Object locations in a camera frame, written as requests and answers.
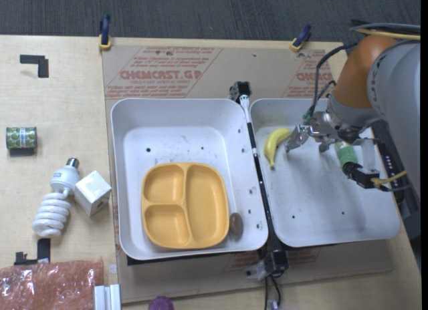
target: black cord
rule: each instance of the black cord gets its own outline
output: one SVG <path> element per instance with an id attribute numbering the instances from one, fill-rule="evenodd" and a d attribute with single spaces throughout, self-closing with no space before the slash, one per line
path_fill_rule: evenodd
<path id="1" fill-rule="evenodd" d="M 265 310 L 268 307 L 268 278 L 265 277 Z"/>
<path id="2" fill-rule="evenodd" d="M 330 82 L 328 82 L 327 84 L 324 85 L 324 87 L 322 88 L 321 92 L 318 94 L 318 101 L 320 100 L 320 98 L 324 95 L 324 93 L 327 91 L 328 87 L 330 87 L 331 85 L 336 85 L 336 81 L 331 80 Z"/>
<path id="3" fill-rule="evenodd" d="M 406 190 L 406 189 L 408 189 L 410 187 L 411 187 L 410 184 L 404 185 L 404 186 L 398 186 L 396 188 L 388 188 L 388 187 L 386 187 L 384 185 L 380 185 L 379 186 L 379 190 L 382 190 L 382 191 L 385 191 L 385 192 L 396 192 L 396 191 Z"/>
<path id="4" fill-rule="evenodd" d="M 276 293 L 278 294 L 278 300 L 276 302 L 277 306 L 280 306 L 281 304 L 281 291 L 280 288 L 278 287 L 278 284 L 276 283 L 276 280 L 273 276 L 270 276 L 270 279 L 272 280 L 272 283 L 274 284 Z"/>
<path id="5" fill-rule="evenodd" d="M 275 279 L 281 277 L 283 275 L 283 273 L 277 275 L 277 276 L 273 276 L 272 274 L 268 275 L 265 277 L 265 310 L 267 309 L 268 306 L 268 278 L 270 278 L 272 280 L 272 283 L 274 284 L 276 293 L 278 295 L 278 300 L 276 301 L 276 305 L 280 306 L 281 304 L 281 291 L 280 288 L 278 287 L 278 283 L 276 282 Z"/>
<path id="6" fill-rule="evenodd" d="M 330 57 L 332 57 L 333 55 L 335 55 L 339 51 L 350 49 L 351 47 L 355 46 L 356 44 L 357 43 L 353 43 L 353 44 L 350 44 L 350 45 L 342 45 L 342 46 L 337 47 L 336 49 L 333 49 L 332 51 L 330 51 L 326 55 L 324 55 L 324 57 L 321 58 L 321 60 L 316 65 L 314 101 L 312 102 L 312 106 L 310 106 L 310 108 L 309 108 L 309 110 L 310 110 L 310 116 L 311 117 L 314 115 L 314 110 L 315 110 L 315 107 L 316 107 L 316 103 L 318 101 L 318 78 L 319 78 L 319 75 L 320 75 L 321 65 L 324 64 L 327 59 L 329 59 Z"/>
<path id="7" fill-rule="evenodd" d="M 376 23 L 367 23 L 357 19 L 351 19 L 350 25 L 352 27 L 363 26 L 365 29 L 385 31 L 390 33 L 398 33 L 403 35 L 420 35 L 421 28 L 415 25 L 404 25 L 404 24 L 388 24 L 384 23 L 384 26 L 379 26 Z"/>

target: yellow plate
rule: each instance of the yellow plate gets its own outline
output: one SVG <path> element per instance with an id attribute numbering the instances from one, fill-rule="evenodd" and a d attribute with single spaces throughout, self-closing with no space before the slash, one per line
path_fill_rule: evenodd
<path id="1" fill-rule="evenodd" d="M 210 165 L 178 162 L 151 168 L 142 181 L 144 229 L 158 246 L 202 249 L 229 231 L 224 181 Z"/>

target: green can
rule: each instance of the green can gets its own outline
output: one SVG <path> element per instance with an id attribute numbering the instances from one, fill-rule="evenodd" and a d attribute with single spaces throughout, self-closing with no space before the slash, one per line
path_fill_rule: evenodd
<path id="1" fill-rule="evenodd" d="M 36 148 L 37 128 L 36 127 L 7 127 L 6 147 L 15 148 Z"/>

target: yellow banana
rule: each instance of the yellow banana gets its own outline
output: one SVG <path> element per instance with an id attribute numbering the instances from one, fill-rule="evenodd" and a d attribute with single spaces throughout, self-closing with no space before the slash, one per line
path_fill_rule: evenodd
<path id="1" fill-rule="evenodd" d="M 264 147 L 264 154 L 269 160 L 270 167 L 275 166 L 275 152 L 278 145 L 283 142 L 292 133 L 291 130 L 285 127 L 277 128 L 267 136 Z"/>

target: blue clamp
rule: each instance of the blue clamp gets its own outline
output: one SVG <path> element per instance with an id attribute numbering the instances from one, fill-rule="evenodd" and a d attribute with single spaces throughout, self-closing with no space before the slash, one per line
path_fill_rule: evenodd
<path id="1" fill-rule="evenodd" d="M 307 41 L 311 35 L 310 32 L 311 25 L 307 24 L 305 28 L 303 28 L 302 32 L 293 39 L 293 42 L 290 44 L 290 50 L 297 52 L 304 45 L 305 41 Z"/>
<path id="2" fill-rule="evenodd" d="M 100 49 L 101 50 L 109 50 L 112 46 L 110 41 L 110 36 L 108 34 L 108 26 L 110 23 L 110 16 L 105 14 L 100 21 Z"/>

